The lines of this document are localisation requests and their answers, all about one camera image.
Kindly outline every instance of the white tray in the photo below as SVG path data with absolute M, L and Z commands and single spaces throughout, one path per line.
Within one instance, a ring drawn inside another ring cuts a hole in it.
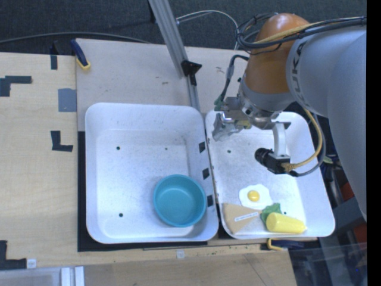
M 204 121 L 197 110 L 97 103 L 86 112 L 85 132 L 86 224 L 93 239 L 105 244 L 153 243 L 207 241 L 215 236 L 213 181 Z M 194 226 L 168 226 L 154 210 L 155 185 L 172 174 L 194 178 L 213 199 Z
M 254 153 L 261 147 L 274 148 L 272 130 L 253 127 L 233 134 L 226 141 L 216 142 L 211 134 L 216 114 L 215 111 L 209 112 L 205 125 L 218 202 L 240 205 L 240 189 L 263 184 L 269 189 L 273 202 L 280 203 L 283 213 L 302 220 L 307 226 L 308 229 L 303 234 L 292 237 L 330 235 L 335 228 L 335 218 L 320 169 L 298 178 L 269 172 L 256 161 Z M 299 114 L 283 112 L 277 121 L 291 122 L 286 130 L 286 140 L 292 163 L 303 161 L 315 152 L 307 122 Z M 297 172 L 309 170 L 316 163 L 315 159 L 300 167 Z M 269 232 L 260 218 L 252 220 L 239 232 L 232 234 L 226 226 L 223 213 L 221 219 L 226 232 L 237 239 L 290 237 L 290 234 Z

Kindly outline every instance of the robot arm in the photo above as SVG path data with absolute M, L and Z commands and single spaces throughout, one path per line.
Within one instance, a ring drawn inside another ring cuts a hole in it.
M 255 42 L 246 42 L 245 32 L 258 20 L 267 21 Z M 292 166 L 282 154 L 289 124 L 280 126 L 276 118 L 297 101 L 329 119 L 366 219 L 366 17 L 310 24 L 294 14 L 261 15 L 241 25 L 236 38 L 250 58 L 237 97 L 219 98 L 213 138 L 223 140 L 251 126 L 271 129 L 274 151 L 260 148 L 255 156 L 271 172 L 285 173 Z

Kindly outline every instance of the black connector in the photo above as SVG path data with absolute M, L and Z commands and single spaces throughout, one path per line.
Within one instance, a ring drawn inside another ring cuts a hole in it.
M 290 163 L 290 158 L 275 158 L 271 156 L 273 150 L 267 148 L 259 148 L 255 152 L 255 159 L 264 167 L 267 167 L 271 173 L 274 174 L 284 174 L 286 173 L 285 169 L 282 167 L 282 163 Z

